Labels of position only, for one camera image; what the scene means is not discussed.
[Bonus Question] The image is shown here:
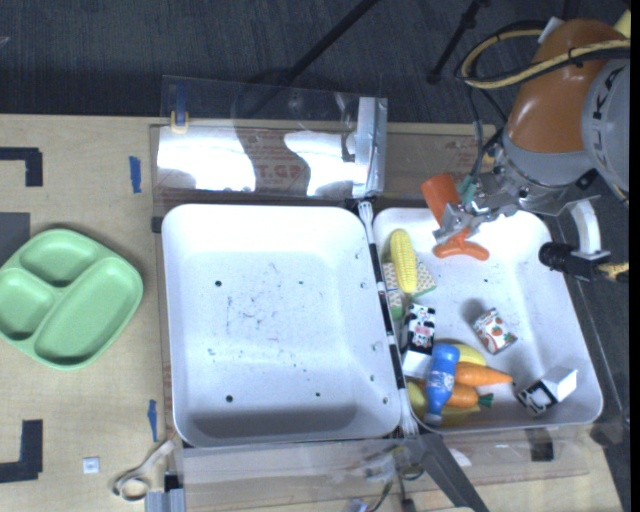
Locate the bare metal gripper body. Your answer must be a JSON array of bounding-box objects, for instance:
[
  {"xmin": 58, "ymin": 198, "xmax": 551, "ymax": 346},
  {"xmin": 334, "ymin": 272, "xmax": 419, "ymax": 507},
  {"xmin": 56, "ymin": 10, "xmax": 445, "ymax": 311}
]
[{"xmin": 468, "ymin": 158, "xmax": 602, "ymax": 218}]

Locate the orange sausage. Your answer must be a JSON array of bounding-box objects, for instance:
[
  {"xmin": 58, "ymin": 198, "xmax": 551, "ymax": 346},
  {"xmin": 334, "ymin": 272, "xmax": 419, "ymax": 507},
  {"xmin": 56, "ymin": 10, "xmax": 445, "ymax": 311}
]
[{"xmin": 432, "ymin": 230, "xmax": 491, "ymax": 262}]

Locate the orange cup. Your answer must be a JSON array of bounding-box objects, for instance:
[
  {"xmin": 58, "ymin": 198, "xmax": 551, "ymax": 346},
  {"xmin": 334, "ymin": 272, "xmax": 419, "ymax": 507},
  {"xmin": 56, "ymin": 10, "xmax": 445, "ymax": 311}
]
[{"xmin": 420, "ymin": 172, "xmax": 462, "ymax": 227}]

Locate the yellow corn cob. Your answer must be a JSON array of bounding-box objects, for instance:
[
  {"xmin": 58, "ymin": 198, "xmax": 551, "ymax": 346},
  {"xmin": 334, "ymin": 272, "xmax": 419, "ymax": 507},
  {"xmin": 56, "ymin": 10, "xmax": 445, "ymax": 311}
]
[{"xmin": 388, "ymin": 228, "xmax": 419, "ymax": 295}]

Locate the white plastic tray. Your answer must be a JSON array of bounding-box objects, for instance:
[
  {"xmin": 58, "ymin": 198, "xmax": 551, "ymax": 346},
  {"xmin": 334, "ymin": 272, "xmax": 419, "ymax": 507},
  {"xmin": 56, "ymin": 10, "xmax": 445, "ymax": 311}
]
[
  {"xmin": 372, "ymin": 206, "xmax": 605, "ymax": 435},
  {"xmin": 160, "ymin": 202, "xmax": 404, "ymax": 448}
]

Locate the white strawberry print carton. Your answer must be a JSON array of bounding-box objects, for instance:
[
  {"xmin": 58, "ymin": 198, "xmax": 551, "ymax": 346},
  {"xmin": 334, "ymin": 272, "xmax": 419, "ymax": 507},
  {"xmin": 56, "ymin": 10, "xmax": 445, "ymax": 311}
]
[{"xmin": 471, "ymin": 307, "xmax": 519, "ymax": 356}]

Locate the black and white cow carton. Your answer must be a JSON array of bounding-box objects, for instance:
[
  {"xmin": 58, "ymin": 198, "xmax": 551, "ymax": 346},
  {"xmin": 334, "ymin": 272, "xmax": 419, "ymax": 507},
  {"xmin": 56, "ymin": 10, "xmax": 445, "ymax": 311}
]
[{"xmin": 400, "ymin": 302, "xmax": 437, "ymax": 379}]

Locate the yellow banana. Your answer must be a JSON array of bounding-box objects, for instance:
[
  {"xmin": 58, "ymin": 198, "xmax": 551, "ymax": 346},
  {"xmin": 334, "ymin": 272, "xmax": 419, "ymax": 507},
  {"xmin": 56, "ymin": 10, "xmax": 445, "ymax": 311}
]
[{"xmin": 406, "ymin": 342, "xmax": 489, "ymax": 429}]

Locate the blue bottle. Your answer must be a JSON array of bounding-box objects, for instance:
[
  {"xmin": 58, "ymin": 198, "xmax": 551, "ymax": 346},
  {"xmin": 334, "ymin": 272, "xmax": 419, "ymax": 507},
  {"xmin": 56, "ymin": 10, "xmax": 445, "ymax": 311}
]
[{"xmin": 423, "ymin": 342, "xmax": 461, "ymax": 428}]

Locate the orange carrot with green top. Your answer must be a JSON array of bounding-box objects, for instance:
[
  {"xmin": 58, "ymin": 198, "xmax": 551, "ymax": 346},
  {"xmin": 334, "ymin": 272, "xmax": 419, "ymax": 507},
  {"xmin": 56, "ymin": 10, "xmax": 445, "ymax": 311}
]
[{"xmin": 444, "ymin": 381, "xmax": 496, "ymax": 410}]

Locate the green divided plate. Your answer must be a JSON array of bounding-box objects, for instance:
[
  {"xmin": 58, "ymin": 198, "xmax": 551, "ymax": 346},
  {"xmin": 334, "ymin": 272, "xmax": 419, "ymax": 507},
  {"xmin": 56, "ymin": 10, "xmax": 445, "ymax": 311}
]
[{"xmin": 0, "ymin": 228, "xmax": 145, "ymax": 372}]

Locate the black cylinder on white bracket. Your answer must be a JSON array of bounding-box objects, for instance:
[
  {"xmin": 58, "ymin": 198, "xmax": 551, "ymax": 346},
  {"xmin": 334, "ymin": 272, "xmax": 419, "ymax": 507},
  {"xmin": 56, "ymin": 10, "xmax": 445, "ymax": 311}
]
[{"xmin": 538, "ymin": 199, "xmax": 612, "ymax": 283}]

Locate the beige strap loop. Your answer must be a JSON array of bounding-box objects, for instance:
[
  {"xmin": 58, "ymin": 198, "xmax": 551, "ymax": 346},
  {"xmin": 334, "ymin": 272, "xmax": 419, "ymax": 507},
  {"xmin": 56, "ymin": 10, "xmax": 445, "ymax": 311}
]
[{"xmin": 111, "ymin": 438, "xmax": 177, "ymax": 502}]

